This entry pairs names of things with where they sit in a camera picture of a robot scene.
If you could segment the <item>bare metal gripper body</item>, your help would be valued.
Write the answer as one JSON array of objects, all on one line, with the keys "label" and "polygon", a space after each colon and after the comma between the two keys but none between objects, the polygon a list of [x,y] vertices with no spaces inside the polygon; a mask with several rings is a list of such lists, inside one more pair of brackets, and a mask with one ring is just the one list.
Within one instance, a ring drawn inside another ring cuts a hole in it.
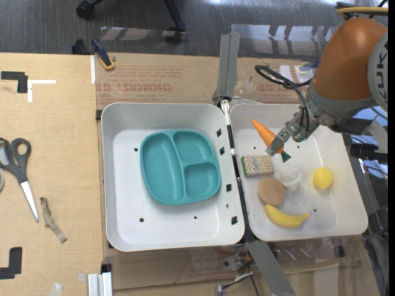
[{"label": "bare metal gripper body", "polygon": [[319,106],[307,104],[300,106],[290,121],[285,123],[286,131],[296,142],[302,142],[309,138],[320,126],[332,126],[337,122],[337,118],[322,110]]}]

